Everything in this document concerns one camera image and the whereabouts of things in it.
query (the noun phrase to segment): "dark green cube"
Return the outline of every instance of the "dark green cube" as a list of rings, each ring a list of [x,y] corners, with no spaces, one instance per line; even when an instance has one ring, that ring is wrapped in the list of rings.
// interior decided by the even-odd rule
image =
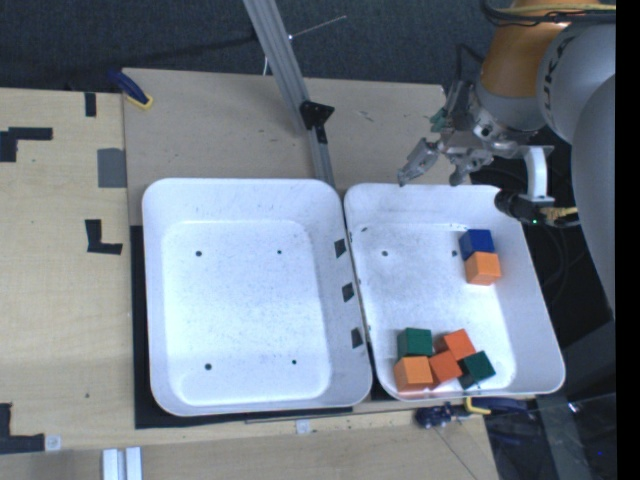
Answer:
[[[407,327],[398,334],[398,359],[406,356],[433,355],[433,338],[429,329]]]
[[[462,389],[467,389],[481,380],[488,379],[496,374],[484,351],[476,352],[461,359],[459,364],[462,370],[462,377],[459,377],[458,380],[460,381]]]

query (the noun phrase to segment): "block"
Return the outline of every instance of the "block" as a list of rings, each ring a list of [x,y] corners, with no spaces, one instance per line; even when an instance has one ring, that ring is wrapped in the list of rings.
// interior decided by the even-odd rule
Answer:
[[[457,331],[445,334],[442,337],[441,343],[438,344],[438,349],[439,351],[449,350],[456,361],[460,361],[476,353],[476,348],[473,346],[465,329],[458,329]]]
[[[474,252],[464,262],[467,283],[483,286],[492,285],[502,277],[500,259],[495,252]]]
[[[465,357],[459,364],[462,370],[462,376],[459,379],[462,389],[467,389],[496,374],[487,354],[482,350]]]
[[[399,359],[393,367],[393,376],[399,393],[420,391],[433,383],[427,356],[408,356]]]
[[[406,356],[433,355],[433,338],[430,329],[407,327],[398,334],[398,359]]]
[[[462,375],[458,361],[449,350],[438,352],[431,356],[429,365],[431,365],[431,374],[433,376],[433,383],[429,385],[430,389],[434,389],[444,382],[457,379]]]
[[[468,229],[458,239],[460,254],[467,260],[474,252],[495,252],[493,237],[488,229]]]

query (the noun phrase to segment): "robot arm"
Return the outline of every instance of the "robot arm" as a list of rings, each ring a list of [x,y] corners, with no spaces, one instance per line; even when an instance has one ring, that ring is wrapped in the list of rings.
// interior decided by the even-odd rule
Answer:
[[[480,7],[498,26],[480,73],[452,85],[431,119],[440,139],[418,143],[398,182],[420,176],[439,156],[455,165],[452,186],[495,156],[524,159],[527,193],[501,192],[496,206],[525,223],[549,222],[561,211],[547,195],[553,148],[529,144],[549,126],[572,146],[580,224],[615,311],[615,7],[598,0],[513,0],[502,10],[480,0]]]

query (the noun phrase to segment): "orange block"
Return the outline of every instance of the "orange block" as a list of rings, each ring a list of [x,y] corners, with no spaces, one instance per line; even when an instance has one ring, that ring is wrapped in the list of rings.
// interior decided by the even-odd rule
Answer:
[[[433,383],[427,356],[406,356],[393,367],[398,392],[418,391]]]
[[[462,376],[462,369],[450,350],[431,356],[429,364],[433,375],[433,383],[429,386],[431,389],[438,387],[443,382]]]
[[[495,252],[476,251],[464,262],[467,282],[488,286],[502,277],[500,259]]]
[[[449,350],[456,361],[460,361],[476,353],[476,348],[473,346],[467,331],[464,329],[458,329],[457,331],[446,334],[443,336],[442,341],[443,349]]]

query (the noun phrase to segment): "blue block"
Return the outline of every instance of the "blue block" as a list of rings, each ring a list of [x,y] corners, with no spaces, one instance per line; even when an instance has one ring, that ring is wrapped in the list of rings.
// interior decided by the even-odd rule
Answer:
[[[464,261],[476,251],[495,252],[491,231],[488,229],[469,229],[458,239],[458,243]]]

